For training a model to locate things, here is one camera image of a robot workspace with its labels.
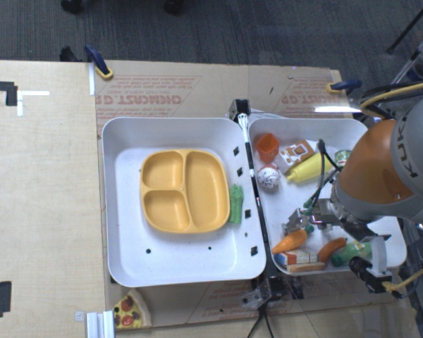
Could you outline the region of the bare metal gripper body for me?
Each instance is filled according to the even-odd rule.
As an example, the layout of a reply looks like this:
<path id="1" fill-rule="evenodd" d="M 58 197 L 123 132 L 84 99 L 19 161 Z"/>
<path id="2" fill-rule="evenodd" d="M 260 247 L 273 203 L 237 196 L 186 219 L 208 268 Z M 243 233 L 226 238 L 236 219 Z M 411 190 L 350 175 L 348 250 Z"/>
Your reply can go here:
<path id="1" fill-rule="evenodd" d="M 369 229 L 368 223 L 360 220 L 332 199 L 319 199 L 312 209 L 309 220 L 318 225 L 339 226 L 357 241 L 369 241 L 378 236 Z"/>

